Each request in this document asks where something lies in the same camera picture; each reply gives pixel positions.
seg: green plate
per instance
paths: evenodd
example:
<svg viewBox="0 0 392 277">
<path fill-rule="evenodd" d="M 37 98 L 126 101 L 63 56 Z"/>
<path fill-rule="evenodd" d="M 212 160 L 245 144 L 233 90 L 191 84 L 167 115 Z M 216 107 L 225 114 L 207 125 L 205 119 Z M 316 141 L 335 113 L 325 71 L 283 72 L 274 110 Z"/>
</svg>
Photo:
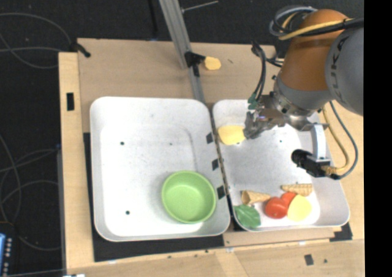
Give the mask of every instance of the green plate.
<svg viewBox="0 0 392 277">
<path fill-rule="evenodd" d="M 165 180 L 162 202 L 172 218 L 185 224 L 195 224 L 207 220 L 214 213 L 216 194 L 203 175 L 182 170 Z"/>
</svg>

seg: wooden table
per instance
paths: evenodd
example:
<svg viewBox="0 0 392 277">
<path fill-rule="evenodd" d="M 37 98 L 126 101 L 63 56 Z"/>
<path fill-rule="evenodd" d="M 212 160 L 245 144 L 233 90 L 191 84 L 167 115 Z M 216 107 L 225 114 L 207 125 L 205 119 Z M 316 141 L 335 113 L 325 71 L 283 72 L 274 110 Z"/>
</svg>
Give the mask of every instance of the wooden table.
<svg viewBox="0 0 392 277">
<path fill-rule="evenodd" d="M 59 54 L 62 170 L 64 184 L 65 254 L 68 273 L 87 276 L 361 276 L 364 275 L 363 118 L 336 104 L 356 140 L 360 158 L 341 183 L 350 206 L 353 239 L 330 242 L 341 228 L 296 229 L 284 232 L 224 233 L 222 248 L 153 254 L 95 262 L 86 178 L 83 133 L 89 132 L 89 106 L 101 96 L 192 98 L 186 71 L 179 68 L 171 42 L 79 39 L 90 58 Z M 264 46 L 267 56 L 272 46 Z M 193 43 L 196 53 L 220 59 L 219 70 L 200 66 L 207 106 L 222 99 L 247 99 L 260 75 L 260 60 L 250 45 Z M 265 92 L 279 68 L 268 66 Z M 336 125 L 350 157 L 348 138 Z M 334 163 L 344 157 L 327 132 Z M 306 262 L 311 257 L 313 264 Z"/>
</svg>

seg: white tray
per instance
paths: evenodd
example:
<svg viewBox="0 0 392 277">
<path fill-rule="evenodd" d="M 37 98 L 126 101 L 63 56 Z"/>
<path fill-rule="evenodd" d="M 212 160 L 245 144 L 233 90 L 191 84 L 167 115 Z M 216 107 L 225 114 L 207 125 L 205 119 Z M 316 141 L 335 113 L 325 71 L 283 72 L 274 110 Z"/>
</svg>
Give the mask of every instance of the white tray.
<svg viewBox="0 0 392 277">
<path fill-rule="evenodd" d="M 94 221 L 110 241 L 219 235 L 230 223 L 208 109 L 193 99 L 101 97 L 90 109 Z M 160 190 L 179 170 L 213 184 L 214 214 L 182 224 L 165 212 Z"/>
<path fill-rule="evenodd" d="M 229 124 L 244 126 L 248 103 L 244 100 L 224 100 L 213 107 L 216 128 Z M 318 122 L 318 116 L 310 119 Z M 330 178 L 314 178 L 291 160 L 296 149 L 312 152 L 310 132 L 298 132 L 288 124 L 265 131 L 254 140 L 245 140 L 237 145 L 219 142 L 220 154 L 229 198 L 233 206 L 241 205 L 241 191 L 252 190 L 280 197 L 283 184 L 312 183 L 314 191 L 307 197 L 312 204 L 312 213 L 302 222 L 294 222 L 287 217 L 273 219 L 263 212 L 263 204 L 254 207 L 261 216 L 261 226 L 247 228 L 248 231 L 266 231 L 305 227 L 335 227 L 349 220 L 349 206 L 339 181 Z"/>
</svg>

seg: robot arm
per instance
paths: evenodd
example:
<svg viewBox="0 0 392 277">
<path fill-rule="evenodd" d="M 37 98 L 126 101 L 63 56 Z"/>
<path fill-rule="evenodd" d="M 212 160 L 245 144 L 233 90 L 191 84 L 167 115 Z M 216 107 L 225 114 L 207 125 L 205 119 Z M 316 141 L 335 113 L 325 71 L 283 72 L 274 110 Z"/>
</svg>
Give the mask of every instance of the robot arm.
<svg viewBox="0 0 392 277">
<path fill-rule="evenodd" d="M 330 9 L 301 10 L 307 14 L 294 33 L 282 32 L 285 28 L 277 25 L 281 36 L 294 37 L 269 95 L 262 95 L 265 54 L 253 44 L 252 51 L 261 57 L 263 71 L 249 99 L 244 135 L 255 139 L 265 130 L 286 124 L 299 131 L 310 131 L 314 138 L 313 154 L 298 150 L 292 159 L 313 176 L 324 176 L 320 167 L 329 162 L 323 154 L 319 155 L 319 146 L 323 145 L 320 128 L 326 125 L 311 123 L 308 118 L 334 99 L 351 112 L 363 115 L 363 19 L 352 21 Z M 290 9 L 282 13 L 288 15 Z"/>
</svg>

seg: red toy tomato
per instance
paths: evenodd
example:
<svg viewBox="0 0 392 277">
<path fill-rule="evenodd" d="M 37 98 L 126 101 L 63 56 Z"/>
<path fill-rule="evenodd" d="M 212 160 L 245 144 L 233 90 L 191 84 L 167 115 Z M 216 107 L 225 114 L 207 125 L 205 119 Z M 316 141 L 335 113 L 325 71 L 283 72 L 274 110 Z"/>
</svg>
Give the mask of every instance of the red toy tomato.
<svg viewBox="0 0 392 277">
<path fill-rule="evenodd" d="M 294 193 L 294 192 L 286 192 L 286 193 L 282 194 L 281 199 L 286 202 L 287 208 L 295 196 L 296 196 L 296 193 Z"/>
<path fill-rule="evenodd" d="M 268 217 L 279 219 L 287 215 L 288 205 L 280 197 L 272 197 L 265 205 L 265 214 Z"/>
</svg>

